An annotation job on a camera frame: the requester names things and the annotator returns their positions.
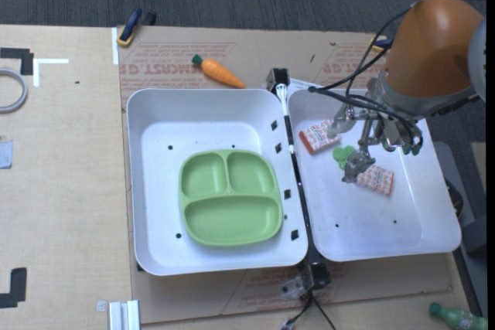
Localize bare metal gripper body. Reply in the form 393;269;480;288
362;77;424;152

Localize green toy grapes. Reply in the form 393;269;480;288
332;145;359;170

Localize orange and white packet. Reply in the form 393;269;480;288
298;118;343;156
354;163;395;198

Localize white paper sheet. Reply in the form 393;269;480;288
288;77;323;93

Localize thin black and white rod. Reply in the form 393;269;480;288
275;83;323;268

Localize white plastic tray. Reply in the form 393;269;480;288
125;87;309;277
287;88;463;264

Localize orange toy carrot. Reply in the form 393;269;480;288
190;53;248;90

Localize green divided plate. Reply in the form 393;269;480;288
178;149;285;248

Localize brown cardboard board red print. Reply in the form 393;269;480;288
117;25;471;325

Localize green plastic bottle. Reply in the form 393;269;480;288
428;301;487;330

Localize black block with thin wires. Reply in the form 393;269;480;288
265;67;291;90
279;261;333;301

